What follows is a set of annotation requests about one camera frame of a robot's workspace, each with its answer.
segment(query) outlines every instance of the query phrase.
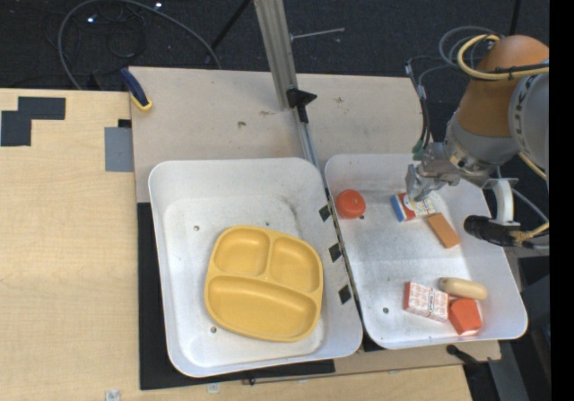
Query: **gray tape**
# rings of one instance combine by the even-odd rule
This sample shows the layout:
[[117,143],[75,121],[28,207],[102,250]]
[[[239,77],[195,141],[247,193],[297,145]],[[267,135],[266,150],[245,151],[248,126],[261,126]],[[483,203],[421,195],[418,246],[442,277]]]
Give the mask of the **gray tape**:
[[134,171],[132,129],[117,126],[105,128],[106,171]]

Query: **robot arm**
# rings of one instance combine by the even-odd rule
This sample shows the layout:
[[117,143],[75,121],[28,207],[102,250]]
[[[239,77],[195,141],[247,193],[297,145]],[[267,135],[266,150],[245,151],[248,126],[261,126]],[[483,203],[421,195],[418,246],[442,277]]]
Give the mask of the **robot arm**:
[[[464,63],[465,49],[478,39],[495,40],[476,69]],[[471,77],[457,111],[447,125],[442,143],[429,143],[418,165],[410,165],[406,188],[420,201],[445,184],[465,179],[478,187],[491,188],[497,198],[496,218],[471,216],[465,229],[490,242],[508,245],[519,224],[513,221],[514,206],[508,179],[492,173],[517,153],[545,169],[548,180],[549,49],[527,36],[478,36],[458,53],[461,69]]]

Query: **yellow divided plate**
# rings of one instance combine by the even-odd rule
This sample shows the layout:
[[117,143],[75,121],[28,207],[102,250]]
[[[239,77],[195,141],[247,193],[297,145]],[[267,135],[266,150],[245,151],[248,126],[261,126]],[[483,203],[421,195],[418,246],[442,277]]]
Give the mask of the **yellow divided plate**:
[[205,306],[221,326],[244,336],[295,342],[317,325],[323,265],[306,241],[255,226],[232,226],[213,247]]

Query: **white tray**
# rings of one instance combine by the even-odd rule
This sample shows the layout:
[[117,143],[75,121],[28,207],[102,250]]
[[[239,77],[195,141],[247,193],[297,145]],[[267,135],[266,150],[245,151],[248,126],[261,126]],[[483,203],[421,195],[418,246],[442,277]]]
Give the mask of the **white tray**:
[[[326,165],[333,199],[354,188],[363,195],[364,219],[338,219],[344,250],[370,338],[389,348],[459,341],[514,339],[526,331],[527,314],[504,249],[468,235],[468,215],[491,216],[480,188],[461,182],[431,193],[462,242],[444,248],[423,220],[399,222],[390,197],[405,192],[411,154],[346,154]],[[459,336],[450,322],[440,323],[403,310],[404,284],[410,280],[434,288],[443,276],[466,278],[486,286],[479,302],[483,327]]]
[[[318,170],[299,158],[165,161],[149,190],[160,265],[168,354],[192,377],[347,356],[361,345],[344,261],[332,261],[333,218],[323,219],[326,190]],[[289,233],[315,248],[324,270],[321,316],[299,342],[276,343],[217,327],[204,304],[204,282],[217,237],[234,225]]]

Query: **black bracket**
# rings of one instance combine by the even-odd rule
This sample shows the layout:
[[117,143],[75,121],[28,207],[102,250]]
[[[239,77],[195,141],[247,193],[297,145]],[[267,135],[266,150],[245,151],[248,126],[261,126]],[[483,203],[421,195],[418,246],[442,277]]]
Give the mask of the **black bracket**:
[[297,108],[299,120],[305,124],[309,123],[305,106],[311,103],[316,97],[317,95],[314,95],[313,93],[304,92],[299,89],[289,89],[287,91],[287,102],[289,103],[289,107]]

